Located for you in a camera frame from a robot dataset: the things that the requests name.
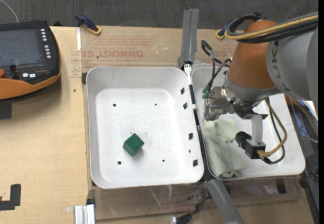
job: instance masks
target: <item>plywood surface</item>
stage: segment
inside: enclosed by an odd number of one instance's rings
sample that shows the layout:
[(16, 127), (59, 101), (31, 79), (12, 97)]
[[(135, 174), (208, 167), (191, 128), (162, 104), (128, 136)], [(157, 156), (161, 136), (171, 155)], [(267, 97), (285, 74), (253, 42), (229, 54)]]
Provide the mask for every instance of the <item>plywood surface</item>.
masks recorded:
[(61, 80), (13, 104), (12, 119), (0, 121), (0, 196), (21, 184), (21, 206), (1, 211), (0, 223), (73, 223), (70, 205), (88, 194), (83, 89), (70, 77), (75, 27), (52, 28), (62, 56)]

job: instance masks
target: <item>light green cloth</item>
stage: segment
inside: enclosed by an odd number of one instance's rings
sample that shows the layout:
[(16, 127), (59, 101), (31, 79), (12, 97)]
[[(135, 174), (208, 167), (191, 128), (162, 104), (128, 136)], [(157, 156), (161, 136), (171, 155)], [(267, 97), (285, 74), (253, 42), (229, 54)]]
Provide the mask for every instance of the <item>light green cloth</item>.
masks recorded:
[(210, 171), (218, 178), (237, 176), (237, 171), (246, 165), (230, 144), (238, 133), (236, 122), (226, 117), (214, 121), (204, 120), (201, 130)]

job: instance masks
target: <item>metal bar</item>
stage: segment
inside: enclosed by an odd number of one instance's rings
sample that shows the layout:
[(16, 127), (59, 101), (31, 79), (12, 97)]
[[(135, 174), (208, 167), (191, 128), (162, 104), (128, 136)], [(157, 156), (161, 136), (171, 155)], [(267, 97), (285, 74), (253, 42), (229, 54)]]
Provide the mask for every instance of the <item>metal bar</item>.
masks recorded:
[(84, 224), (82, 205), (74, 207), (74, 224)]
[(87, 205), (87, 219), (88, 219), (88, 224), (96, 224), (94, 204)]
[(252, 142), (255, 144), (262, 143), (262, 135), (263, 135), (263, 122), (262, 115), (255, 114), (251, 116), (252, 122)]
[(184, 62), (193, 63), (197, 52), (197, 27), (199, 9), (190, 9), (183, 13), (182, 45), (179, 66)]
[(210, 192), (217, 208), (219, 209), (226, 224), (244, 224), (232, 198), (226, 190), (222, 181), (212, 179), (207, 182), (207, 189)]

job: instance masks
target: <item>black plug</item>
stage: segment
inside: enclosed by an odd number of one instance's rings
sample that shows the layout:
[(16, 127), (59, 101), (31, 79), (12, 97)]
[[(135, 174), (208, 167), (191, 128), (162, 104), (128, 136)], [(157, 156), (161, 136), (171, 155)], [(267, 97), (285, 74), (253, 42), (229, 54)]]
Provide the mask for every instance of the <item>black plug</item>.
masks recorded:
[(212, 47), (210, 47), (209, 44), (205, 40), (201, 41), (201, 47), (202, 47), (202, 49), (207, 48), (208, 50), (212, 50)]
[(264, 143), (258, 143), (258, 145), (252, 145), (248, 142), (248, 140), (251, 140), (251, 135), (247, 134), (244, 131), (240, 131), (236, 134), (235, 140), (238, 143), (238, 146), (243, 148), (245, 150), (245, 153), (251, 158), (251, 159), (260, 159), (260, 156), (258, 154), (258, 150), (265, 151), (265, 144)]
[(10, 71), (11, 71), (11, 76), (13, 79), (18, 79), (19, 75), (17, 73), (17, 66), (16, 65), (11, 65), (10, 67)]
[(176, 219), (176, 224), (186, 224), (192, 219), (192, 214), (188, 213)]

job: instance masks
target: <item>green cube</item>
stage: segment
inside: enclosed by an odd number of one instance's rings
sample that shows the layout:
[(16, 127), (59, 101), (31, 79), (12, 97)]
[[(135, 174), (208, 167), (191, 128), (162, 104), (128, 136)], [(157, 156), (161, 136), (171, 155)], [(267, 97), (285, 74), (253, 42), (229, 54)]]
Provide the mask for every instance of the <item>green cube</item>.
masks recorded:
[(123, 145), (123, 148), (131, 155), (134, 156), (144, 145), (144, 142), (135, 133), (131, 135)]

